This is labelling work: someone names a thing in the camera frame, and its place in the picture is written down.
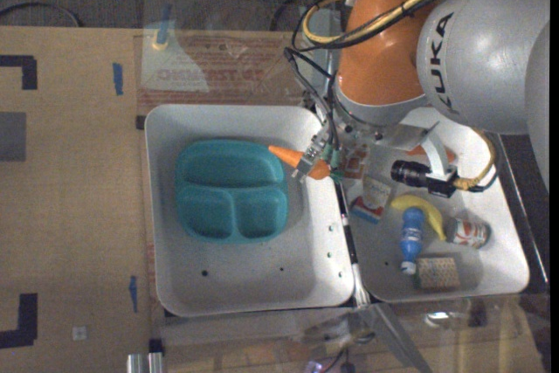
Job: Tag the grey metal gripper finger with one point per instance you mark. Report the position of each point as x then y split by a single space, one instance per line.
301 169
313 154

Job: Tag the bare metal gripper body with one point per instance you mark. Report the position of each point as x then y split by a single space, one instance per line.
362 135

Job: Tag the orange carrot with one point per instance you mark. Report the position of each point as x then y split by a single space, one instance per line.
284 154

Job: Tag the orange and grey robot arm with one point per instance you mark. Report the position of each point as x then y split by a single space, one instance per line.
476 65

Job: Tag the brown and red packet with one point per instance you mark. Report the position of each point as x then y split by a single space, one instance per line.
356 163

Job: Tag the white and red carton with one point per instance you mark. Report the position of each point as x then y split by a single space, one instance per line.
374 198

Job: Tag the green divided plate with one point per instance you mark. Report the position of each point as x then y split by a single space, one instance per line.
231 188

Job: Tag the thin black and white rod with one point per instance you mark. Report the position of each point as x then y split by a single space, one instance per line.
350 242

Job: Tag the yellow banana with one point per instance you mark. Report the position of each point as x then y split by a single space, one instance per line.
432 212

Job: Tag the blue bottle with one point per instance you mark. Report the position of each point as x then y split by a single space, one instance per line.
412 236

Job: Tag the brown cardboard board red print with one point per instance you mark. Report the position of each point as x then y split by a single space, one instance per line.
227 74

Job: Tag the white plastic tray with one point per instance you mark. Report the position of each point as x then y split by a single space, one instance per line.
244 275
489 271

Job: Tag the red and white can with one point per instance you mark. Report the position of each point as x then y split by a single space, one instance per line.
471 232

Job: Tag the brown patterned block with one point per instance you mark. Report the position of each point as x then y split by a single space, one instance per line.
438 274

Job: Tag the black cylinder on white bracket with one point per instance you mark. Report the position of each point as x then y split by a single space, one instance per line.
410 173

